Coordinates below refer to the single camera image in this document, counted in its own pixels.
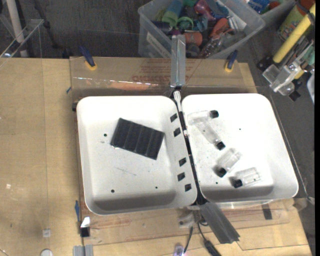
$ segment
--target wooden surface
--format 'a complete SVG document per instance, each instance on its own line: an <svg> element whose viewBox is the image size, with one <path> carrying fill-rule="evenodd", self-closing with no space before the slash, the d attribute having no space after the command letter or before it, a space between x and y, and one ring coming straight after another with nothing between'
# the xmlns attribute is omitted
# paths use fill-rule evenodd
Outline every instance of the wooden surface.
<svg viewBox="0 0 320 256"><path fill-rule="evenodd" d="M247 64L239 70L253 83ZM82 239L74 209L79 177L72 98L66 93L69 61L11 59L0 69L0 83L0 249L9 256L39 255L45 248L71 256ZM311 255L292 200L284 204L289 222L238 229L238 243L218 244L211 232L205 236L223 256ZM50 237L43 237L44 229ZM187 235L178 235L95 245L94 255L169 256L186 241ZM209 255L203 247L195 234L186 255Z"/></svg>

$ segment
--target black connector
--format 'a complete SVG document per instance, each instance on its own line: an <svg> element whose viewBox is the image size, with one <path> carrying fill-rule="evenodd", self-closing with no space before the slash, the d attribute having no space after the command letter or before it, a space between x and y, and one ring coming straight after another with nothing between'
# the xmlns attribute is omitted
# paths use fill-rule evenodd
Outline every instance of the black connector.
<svg viewBox="0 0 320 256"><path fill-rule="evenodd" d="M204 246L212 256L221 256L221 254L216 250L212 242L209 240L204 241Z"/></svg>

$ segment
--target white sticker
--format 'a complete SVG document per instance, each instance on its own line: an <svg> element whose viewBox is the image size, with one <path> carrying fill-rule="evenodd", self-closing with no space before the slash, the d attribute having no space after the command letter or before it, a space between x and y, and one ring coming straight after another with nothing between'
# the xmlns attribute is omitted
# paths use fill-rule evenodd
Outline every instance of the white sticker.
<svg viewBox="0 0 320 256"><path fill-rule="evenodd" d="M154 38L153 35L151 35L149 32L148 34L146 35L146 40L147 42L153 46L153 48L164 58L168 58L170 59L171 58L171 54L170 52L167 51L166 48L163 47L163 45L157 40Z"/></svg>

